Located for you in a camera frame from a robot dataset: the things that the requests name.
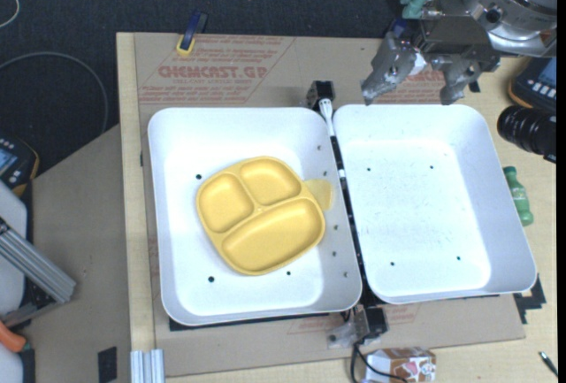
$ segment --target wooden edge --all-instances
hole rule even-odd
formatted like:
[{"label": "wooden edge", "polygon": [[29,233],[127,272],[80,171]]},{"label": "wooden edge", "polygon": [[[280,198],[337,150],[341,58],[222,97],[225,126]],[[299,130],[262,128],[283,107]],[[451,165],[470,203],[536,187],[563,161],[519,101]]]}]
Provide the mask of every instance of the wooden edge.
[{"label": "wooden edge", "polygon": [[156,346],[149,270],[143,171],[142,139],[137,100],[135,42],[132,33],[117,33],[119,116],[124,172],[126,258],[130,337],[132,350],[149,351]]}]

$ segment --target robotic arm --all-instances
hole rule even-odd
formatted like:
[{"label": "robotic arm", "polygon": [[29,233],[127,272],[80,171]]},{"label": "robotic arm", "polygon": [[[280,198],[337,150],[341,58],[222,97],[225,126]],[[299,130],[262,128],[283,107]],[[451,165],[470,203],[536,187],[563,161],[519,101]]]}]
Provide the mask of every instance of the robotic arm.
[{"label": "robotic arm", "polygon": [[557,0],[401,2],[403,18],[415,20],[417,30],[386,34],[362,84],[366,104],[426,63],[444,73],[440,100],[452,104],[482,72],[496,70],[501,57],[556,56]]}]

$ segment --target black camera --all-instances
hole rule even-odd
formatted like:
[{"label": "black camera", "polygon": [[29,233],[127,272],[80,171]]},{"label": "black camera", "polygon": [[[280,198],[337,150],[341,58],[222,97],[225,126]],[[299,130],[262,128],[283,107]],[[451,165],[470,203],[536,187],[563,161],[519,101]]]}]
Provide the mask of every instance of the black camera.
[{"label": "black camera", "polygon": [[556,163],[556,114],[523,106],[509,106],[497,120],[501,138]]}]

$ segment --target white tray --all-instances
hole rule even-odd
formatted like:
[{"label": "white tray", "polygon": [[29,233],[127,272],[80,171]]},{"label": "white tray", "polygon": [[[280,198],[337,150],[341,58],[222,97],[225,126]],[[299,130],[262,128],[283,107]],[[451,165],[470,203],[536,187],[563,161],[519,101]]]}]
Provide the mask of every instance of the white tray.
[{"label": "white tray", "polygon": [[531,251],[476,110],[348,105],[333,122],[374,294],[409,303],[534,284]]},{"label": "white tray", "polygon": [[[332,147],[315,112],[165,109],[149,122],[149,153],[162,301],[171,318],[203,326],[343,311],[356,304],[362,280]],[[314,249],[275,272],[248,276],[231,269],[214,249],[195,197],[215,172],[258,156],[285,161],[303,180],[326,178],[335,200],[325,211],[325,235]]]},{"label": "white tray", "polygon": [[[484,119],[463,105],[348,105],[334,115],[370,289],[388,303],[521,292],[536,269]],[[362,281],[327,129],[305,108],[170,108],[149,122],[162,301],[190,326],[347,310]],[[263,276],[232,270],[195,207],[242,159],[285,161],[336,194],[323,240]]]}]

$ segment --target wooden table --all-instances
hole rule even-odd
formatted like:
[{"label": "wooden table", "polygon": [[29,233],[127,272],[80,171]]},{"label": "wooden table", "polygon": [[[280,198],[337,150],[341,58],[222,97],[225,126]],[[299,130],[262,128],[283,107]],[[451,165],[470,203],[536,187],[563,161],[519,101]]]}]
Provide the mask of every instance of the wooden table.
[{"label": "wooden table", "polygon": [[[329,60],[339,59],[337,78],[369,73],[370,62],[379,41],[368,39],[297,38],[310,71],[305,76],[324,78]],[[139,105],[136,80],[134,34],[118,34],[119,104],[126,216],[127,274],[132,350],[148,351],[156,347],[156,335],[149,283],[148,240],[143,174]],[[554,381],[555,376],[542,363],[545,351],[557,364],[557,282],[556,282],[556,171],[555,165],[503,141],[496,130],[501,111],[510,104],[506,94],[509,78],[523,61],[504,59],[495,73],[480,78],[480,94],[468,93],[461,103],[477,109],[490,126],[501,165],[517,168],[518,179],[527,187],[533,225],[525,228],[538,267],[547,303],[541,310],[529,310],[524,326],[526,339],[465,347],[435,349],[438,359],[437,380],[444,382]],[[217,372],[167,379],[175,382],[349,381],[348,360],[333,359],[307,364],[292,364],[258,369]]]}]

